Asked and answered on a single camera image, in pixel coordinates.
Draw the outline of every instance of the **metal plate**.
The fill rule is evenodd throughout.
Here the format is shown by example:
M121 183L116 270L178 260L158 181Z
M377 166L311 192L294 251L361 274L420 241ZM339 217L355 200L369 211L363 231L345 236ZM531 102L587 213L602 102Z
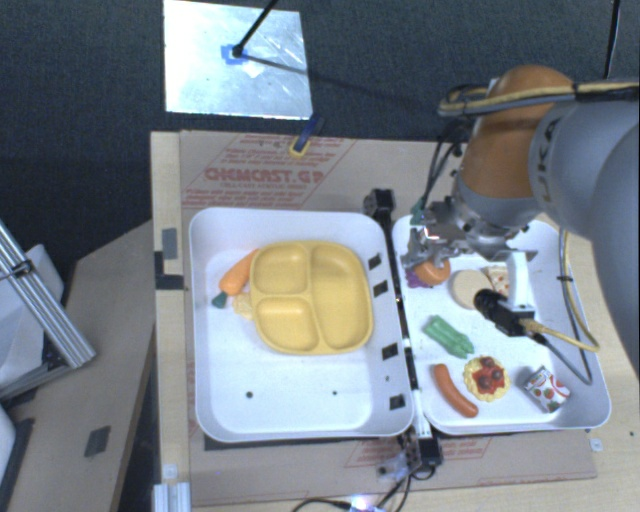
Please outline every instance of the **metal plate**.
M165 93L169 112L308 119L307 61L297 12L271 11L245 46L261 9L165 0Z

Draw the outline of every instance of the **red and white can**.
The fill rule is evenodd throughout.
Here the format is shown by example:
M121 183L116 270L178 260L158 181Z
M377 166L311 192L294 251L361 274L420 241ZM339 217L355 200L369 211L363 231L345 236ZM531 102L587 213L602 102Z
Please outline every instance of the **red and white can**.
M544 366L527 379L524 388L548 412L557 411L571 396L571 391Z

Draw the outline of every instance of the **cardboard sheet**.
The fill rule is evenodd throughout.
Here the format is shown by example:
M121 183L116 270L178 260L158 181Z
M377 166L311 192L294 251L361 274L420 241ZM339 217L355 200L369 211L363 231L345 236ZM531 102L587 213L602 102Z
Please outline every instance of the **cardboard sheet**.
M208 206L360 211L373 188L391 188L395 215L421 194L433 144L314 138L301 160L284 135L183 132L180 178L184 275L190 275L186 234ZM444 177L432 197L448 193ZM193 328L186 295L189 456L194 506L384 493L376 466L399 453L395 439L220 445L207 440L194 414ZM414 489L475 487L594 478L583 431L450 438L444 464Z

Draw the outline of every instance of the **white tray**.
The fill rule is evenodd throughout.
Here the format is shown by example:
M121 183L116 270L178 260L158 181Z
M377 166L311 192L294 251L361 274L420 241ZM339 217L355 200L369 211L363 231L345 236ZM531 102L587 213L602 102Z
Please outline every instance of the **white tray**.
M218 281L250 250L273 242L324 240L361 260L374 296L373 333L354 352L298 356L270 349L253 322L216 309ZM195 407L203 431L223 442L392 436L413 417L384 234L355 213L210 208L189 229ZM369 260L381 263L369 269ZM397 355L383 357L396 345Z
M509 338L477 311L460 307L451 298L447 285L432 289L408 286L400 255L407 252L410 217L403 217L393 229L393 242L401 273L404 307L413 348L418 381L422 389L422 407L429 422L437 429L452 435L493 434L531 430L559 430L593 428L609 418L611 402L594 353L586 352L593 375L587 386L551 354L549 350L526 337ZM530 291L536 319L549 327L571 335L571 326L562 298L558 266L558 233L548 224L534 221L527 233L519 234L510 246L519 250L537 250L538 255L529 262ZM490 266L477 255L465 255L451 260L452 275L463 269L481 269ZM511 390L500 400L484 403L476 400L464 384L462 373L467 360L449 355L436 341L422 332L432 315L440 315L455 329L468 335L475 345L474 356L490 355L503 363L512 380ZM580 351L559 340L548 337L562 353L580 369L584 366ZM432 376L432 367L445 363L456 387L478 406L475 418L461 416L445 402ZM545 413L522 384L534 371L544 365L571 390L571 397L555 413Z

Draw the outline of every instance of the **black clip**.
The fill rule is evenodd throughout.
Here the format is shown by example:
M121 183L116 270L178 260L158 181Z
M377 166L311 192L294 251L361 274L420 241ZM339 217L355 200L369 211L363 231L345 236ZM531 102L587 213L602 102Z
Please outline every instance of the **black clip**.
M31 260L24 260L11 268L8 274L4 274L0 276L0 281L4 281L5 279L9 279L10 277L23 277L27 274L30 274L35 270L33 266L33 262Z

